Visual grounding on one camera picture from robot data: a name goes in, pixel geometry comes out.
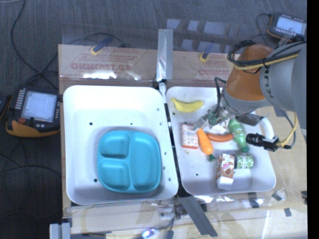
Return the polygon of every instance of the table surface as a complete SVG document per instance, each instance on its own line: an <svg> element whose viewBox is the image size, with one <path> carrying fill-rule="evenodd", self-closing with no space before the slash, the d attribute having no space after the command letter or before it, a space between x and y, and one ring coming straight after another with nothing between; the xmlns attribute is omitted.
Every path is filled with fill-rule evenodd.
<svg viewBox="0 0 319 239"><path fill-rule="evenodd" d="M193 52L173 54L175 57L189 57L194 68L199 70L201 62L194 62ZM220 56L211 56L214 59L225 59ZM222 70L225 78L232 67L225 62ZM86 79L85 85L97 83L96 80ZM69 86L78 84L74 78L60 77L60 93ZM267 116L272 123L275 135L284 138L291 127L284 117L277 117L272 107L256 110L256 114ZM288 112L293 120L293 113ZM258 194L257 199L262 201L258 208L252 208L246 199L236 196L232 200L220 197L219 203L212 201L207 204L206 215L216 229L219 238L254 239L254 238L307 238L308 237L308 209L302 191L307 190L307 145L299 128L296 130L296 143L290 149L278 149L270 152L277 184L269 196ZM152 203L120 203L111 205L72 206L66 194L65 187L65 146L64 146L63 106L61 108L61 147L62 147L62 179L63 179L63 210L66 218L72 218L71 234L94 234L112 231L106 234L108 239L132 239L141 235L148 228L159 228L158 234L152 238L165 238L170 229L170 219L173 218L170 203L154 205ZM171 229L175 239L211 238L203 236L190 219L189 215L181 215L174 220Z"/></svg>

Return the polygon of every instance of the white plastic tray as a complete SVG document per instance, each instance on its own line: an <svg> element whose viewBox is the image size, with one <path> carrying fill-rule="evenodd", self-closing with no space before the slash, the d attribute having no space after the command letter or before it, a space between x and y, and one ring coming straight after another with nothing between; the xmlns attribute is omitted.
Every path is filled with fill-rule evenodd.
<svg viewBox="0 0 319 239"><path fill-rule="evenodd" d="M236 169L234 182L230 190L222 190L217 187L216 162L209 162L207 156L199 149L181 147L180 126L182 123L195 124L197 120L205 115L209 109L217 104L216 88L204 87L172 87L166 93L172 130L174 135L177 159L179 164L181 182L184 189L194 196L219 195L229 193L261 192L273 189L276 184L276 176L269 158L268 151L261 147L249 145L249 153L255 159L252 169ZM186 103L197 100L205 101L204 105L192 113L179 112L171 98ZM242 124L246 133L259 133L259 126L248 126ZM205 132L212 131L209 126L204 128ZM222 153L240 153L237 143L229 141L224 143L213 142L213 155L218 157Z"/></svg>
<svg viewBox="0 0 319 239"><path fill-rule="evenodd" d="M72 86L63 95L66 192L79 205L162 200L178 190L167 118L160 93L148 87ZM118 193L98 181L100 138L111 130L138 130L153 136L160 146L159 186L149 193Z"/></svg>

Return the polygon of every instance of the dark gray floor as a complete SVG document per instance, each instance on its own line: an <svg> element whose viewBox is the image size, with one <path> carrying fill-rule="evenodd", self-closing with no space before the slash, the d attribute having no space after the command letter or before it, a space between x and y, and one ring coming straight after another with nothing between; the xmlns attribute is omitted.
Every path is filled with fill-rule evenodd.
<svg viewBox="0 0 319 239"><path fill-rule="evenodd" d="M201 51L200 41L219 41L220 46L216 46L218 50L214 52L225 52L238 40L252 36L258 43L276 45L278 40L274 38L261 38L256 21L263 33L269 23L269 17L263 13L279 11L307 20L307 0L3 1L8 0L0 0L0 93L8 96L37 71L58 70L54 59L58 44L89 34L107 30L122 39L127 47L156 49L158 29L167 28L167 24L173 27L180 23L176 33L180 31L186 39L193 36L187 29L190 21L195 22L196 32L201 33L210 22L223 29L245 26L233 38L228 38L229 33L228 39L225 38L214 28L213 35L203 35L200 40L194 37L190 45L182 41L174 43L175 49ZM52 85L42 78L31 85L45 89L58 86L57 74L46 77ZM21 238L21 235L25 239L49 238L49 224L61 222L60 134L42 139L18 139L7 134L4 122L2 118L0 238ZM4 173L18 166L29 168Z"/></svg>

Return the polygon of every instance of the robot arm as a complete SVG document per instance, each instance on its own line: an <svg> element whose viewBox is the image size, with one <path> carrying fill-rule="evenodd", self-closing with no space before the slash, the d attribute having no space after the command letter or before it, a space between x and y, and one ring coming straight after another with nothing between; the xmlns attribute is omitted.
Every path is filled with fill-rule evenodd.
<svg viewBox="0 0 319 239"><path fill-rule="evenodd" d="M262 118L251 114L257 108L274 106L297 114L301 131L307 141L307 44L286 44L275 50L268 46L244 41L228 54L231 62L233 53L248 46L234 63L234 68L218 94L215 109L201 117L194 129L207 124L210 127L229 119L241 122ZM251 139L265 141L274 146L278 139Z"/></svg>

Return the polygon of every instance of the clear plastic sheet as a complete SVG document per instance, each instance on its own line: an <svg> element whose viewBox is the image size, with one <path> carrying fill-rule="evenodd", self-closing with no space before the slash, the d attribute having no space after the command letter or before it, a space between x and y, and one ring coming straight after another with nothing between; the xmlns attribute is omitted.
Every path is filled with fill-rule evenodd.
<svg viewBox="0 0 319 239"><path fill-rule="evenodd" d="M59 46L61 94L67 87L80 84L155 86L158 31L111 27L97 30L96 26L87 26L87 33L79 33L77 26L66 24L64 27L63 44ZM167 21L167 28L173 29L174 36L173 74L172 79L167 81L167 88L215 87L215 77L227 80L230 74L232 65L227 61L226 53L233 45L251 38L262 43L262 36L259 33L254 34L255 28L252 26L171 19ZM103 34L92 35L94 31ZM92 55L91 48L103 37L110 35L116 36L113 38L116 42L110 42L103 47L101 53ZM208 60L202 63L199 58L211 42L214 44ZM256 114L267 116L273 123L276 135L284 137L288 134L289 125L286 119L277 117L272 107L257 109ZM269 225L275 223L271 218L277 217L280 211L286 211L296 203L298 215L307 216L304 196L300 191L307 190L306 144L299 131L297 137L299 141L296 143L296 149L279 149L269 153L276 174L276 185L272 190L194 195L220 238L271 238L275 236ZM75 206L67 199L65 192L63 197L63 215L71 221L73 234L100 233L105 238L139 238L143 232L153 230L156 232L154 238L164 239L167 231L173 228L176 238L206 238L199 234L176 198ZM260 223L254 231L252 220ZM300 233L301 236L306 235L307 230L302 228Z"/></svg>

